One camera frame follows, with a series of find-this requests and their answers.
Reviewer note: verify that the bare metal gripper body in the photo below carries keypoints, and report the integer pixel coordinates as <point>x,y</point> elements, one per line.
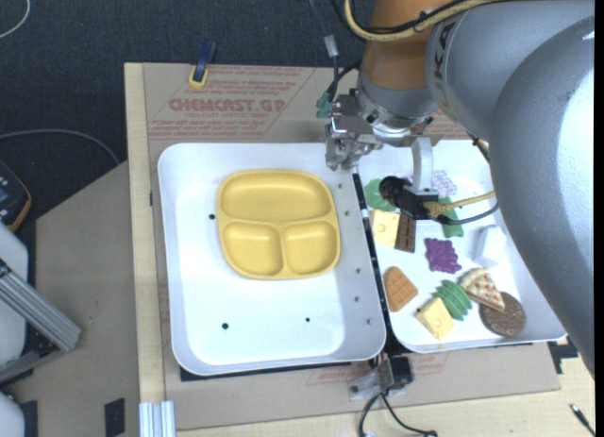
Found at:
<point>358,119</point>

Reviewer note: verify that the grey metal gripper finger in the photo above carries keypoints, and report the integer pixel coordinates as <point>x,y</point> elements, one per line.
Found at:
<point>334,156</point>
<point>354,152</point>

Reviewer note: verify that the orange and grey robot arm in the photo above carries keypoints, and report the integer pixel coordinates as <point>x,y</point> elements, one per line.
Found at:
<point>519,95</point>

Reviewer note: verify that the green lettuce leaf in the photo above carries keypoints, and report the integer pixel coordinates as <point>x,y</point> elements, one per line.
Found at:
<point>374,192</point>

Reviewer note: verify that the yellow cheese slice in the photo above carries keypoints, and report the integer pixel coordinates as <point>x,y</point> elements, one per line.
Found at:
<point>384,227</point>

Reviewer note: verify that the yellow divided plate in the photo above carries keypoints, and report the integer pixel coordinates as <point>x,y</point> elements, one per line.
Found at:
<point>276,223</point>

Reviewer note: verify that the pink and white patterned biscuit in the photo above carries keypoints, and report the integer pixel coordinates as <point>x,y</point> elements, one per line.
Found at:
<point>446,182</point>

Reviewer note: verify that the brown chocolate bar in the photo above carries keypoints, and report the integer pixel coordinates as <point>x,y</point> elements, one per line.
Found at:
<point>406,237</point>

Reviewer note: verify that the brown cardboard board red print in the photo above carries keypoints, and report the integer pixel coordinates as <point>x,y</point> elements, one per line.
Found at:
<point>226,105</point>

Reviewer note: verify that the purple grapes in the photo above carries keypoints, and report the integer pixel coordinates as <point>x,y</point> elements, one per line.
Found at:
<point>442,256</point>

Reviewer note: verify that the orange waffle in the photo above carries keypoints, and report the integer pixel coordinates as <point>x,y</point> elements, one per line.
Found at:
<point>400,289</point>

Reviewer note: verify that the white carton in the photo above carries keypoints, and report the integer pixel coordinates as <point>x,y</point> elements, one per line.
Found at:
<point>491,246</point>

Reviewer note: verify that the green ridged pea pod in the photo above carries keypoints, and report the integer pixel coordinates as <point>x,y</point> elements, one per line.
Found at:
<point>454,300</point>

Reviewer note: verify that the white plastic tray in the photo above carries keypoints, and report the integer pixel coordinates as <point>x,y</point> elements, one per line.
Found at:
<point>264,322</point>
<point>476,331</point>

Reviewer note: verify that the yellow cheese wedge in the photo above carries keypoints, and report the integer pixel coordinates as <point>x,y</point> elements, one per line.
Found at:
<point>436,319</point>

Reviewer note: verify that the pizza slice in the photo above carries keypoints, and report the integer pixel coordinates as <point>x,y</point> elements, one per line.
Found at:
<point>483,286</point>

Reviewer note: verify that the brown round biscuit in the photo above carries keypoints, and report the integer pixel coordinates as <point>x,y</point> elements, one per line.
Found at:
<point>505,321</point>

